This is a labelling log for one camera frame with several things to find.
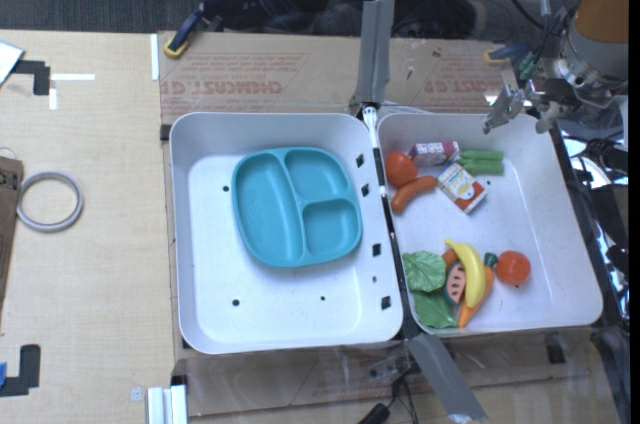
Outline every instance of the white plastic tray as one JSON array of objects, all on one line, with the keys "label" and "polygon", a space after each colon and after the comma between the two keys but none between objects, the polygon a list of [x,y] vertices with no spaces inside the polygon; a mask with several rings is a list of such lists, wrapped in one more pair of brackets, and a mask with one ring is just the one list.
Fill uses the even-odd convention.
[{"label": "white plastic tray", "polygon": [[[362,239],[341,259],[272,268],[242,242],[230,194],[234,167],[252,152],[291,146],[330,151],[356,189]],[[192,113],[173,125],[170,148],[179,323],[194,349],[221,354],[367,344],[397,334],[403,312],[362,122],[333,113]]]},{"label": "white plastic tray", "polygon": [[[484,115],[391,114],[379,122],[383,157],[408,152],[414,143],[457,141],[461,150],[501,150],[505,173],[477,175],[488,195],[470,214],[442,191],[426,193],[394,216],[401,252],[441,254],[444,240],[469,243],[480,255],[504,250],[525,253],[530,280],[515,289],[498,281],[465,328],[436,330],[441,336],[578,326],[602,312],[602,295],[586,250],[566,183],[549,134],[535,132],[535,119],[520,115],[509,124],[482,132]],[[423,169],[436,174],[442,167]],[[413,298],[410,298],[412,312]]]}]

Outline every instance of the green vegetable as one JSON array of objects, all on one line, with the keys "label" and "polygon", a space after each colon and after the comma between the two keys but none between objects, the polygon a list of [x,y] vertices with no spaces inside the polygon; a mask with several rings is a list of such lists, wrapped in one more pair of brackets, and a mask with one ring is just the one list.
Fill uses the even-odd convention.
[{"label": "green vegetable", "polygon": [[424,250],[403,253],[402,262],[411,291],[431,292],[444,285],[447,266],[440,255]]},{"label": "green vegetable", "polygon": [[481,159],[484,161],[502,161],[504,153],[500,150],[463,150],[460,159]]},{"label": "green vegetable", "polygon": [[459,159],[458,163],[471,175],[488,173],[490,175],[502,175],[504,165],[502,161],[489,161],[488,159]]},{"label": "green vegetable", "polygon": [[458,326],[458,319],[453,313],[453,307],[447,301],[442,290],[430,293],[414,292],[413,303],[418,319],[423,325],[433,328]]}]

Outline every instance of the blue divided plate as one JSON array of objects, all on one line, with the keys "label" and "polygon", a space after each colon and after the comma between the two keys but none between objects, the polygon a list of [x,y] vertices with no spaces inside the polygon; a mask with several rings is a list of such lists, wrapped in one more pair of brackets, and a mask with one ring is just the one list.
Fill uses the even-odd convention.
[{"label": "blue divided plate", "polygon": [[314,147],[262,150],[236,165],[233,210],[251,254],[274,267],[320,264],[362,237],[353,185],[334,155]]}]

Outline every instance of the carrot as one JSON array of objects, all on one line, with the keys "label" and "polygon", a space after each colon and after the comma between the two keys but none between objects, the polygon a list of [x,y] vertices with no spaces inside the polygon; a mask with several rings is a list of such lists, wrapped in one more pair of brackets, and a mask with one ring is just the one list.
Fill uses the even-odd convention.
[{"label": "carrot", "polygon": [[449,248],[446,252],[442,254],[442,260],[444,260],[444,263],[446,265],[445,271],[448,271],[449,268],[453,265],[453,263],[459,259],[458,259],[458,256],[456,255],[456,251],[453,248]]},{"label": "carrot", "polygon": [[394,214],[404,211],[407,204],[416,196],[436,187],[436,178],[433,175],[423,175],[404,184],[391,199],[391,210]]},{"label": "carrot", "polygon": [[458,326],[462,328],[466,326],[469,320],[473,317],[473,315],[478,311],[478,309],[482,306],[484,300],[489,296],[489,292],[491,291],[491,286],[495,280],[495,273],[493,272],[493,266],[497,262],[498,258],[493,253],[485,253],[484,255],[484,273],[485,273],[485,287],[484,294],[482,295],[482,299],[480,302],[474,307],[469,307],[464,300],[460,304],[460,313],[458,314]]}]

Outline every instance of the watermelon slice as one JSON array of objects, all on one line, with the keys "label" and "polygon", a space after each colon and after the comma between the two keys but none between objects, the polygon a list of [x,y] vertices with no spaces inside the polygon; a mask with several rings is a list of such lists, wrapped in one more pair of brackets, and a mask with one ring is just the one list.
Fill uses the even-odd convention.
[{"label": "watermelon slice", "polygon": [[453,306],[459,305],[464,288],[467,285],[467,274],[462,262],[454,262],[447,271],[447,279],[444,282],[444,294]]}]

